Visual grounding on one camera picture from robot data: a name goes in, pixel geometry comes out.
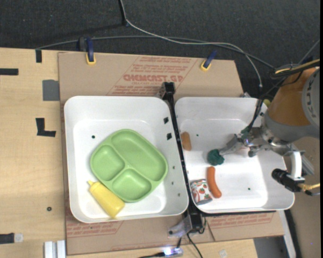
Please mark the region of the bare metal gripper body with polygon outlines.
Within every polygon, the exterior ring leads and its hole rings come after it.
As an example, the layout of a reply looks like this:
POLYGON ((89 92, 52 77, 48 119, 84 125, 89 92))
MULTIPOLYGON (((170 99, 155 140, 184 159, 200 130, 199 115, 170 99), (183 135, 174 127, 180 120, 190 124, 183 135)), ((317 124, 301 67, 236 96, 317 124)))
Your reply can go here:
POLYGON ((276 137, 266 126, 246 127, 241 131, 241 139, 245 147, 260 147, 260 151, 273 151, 284 155, 290 149, 289 143, 276 137))

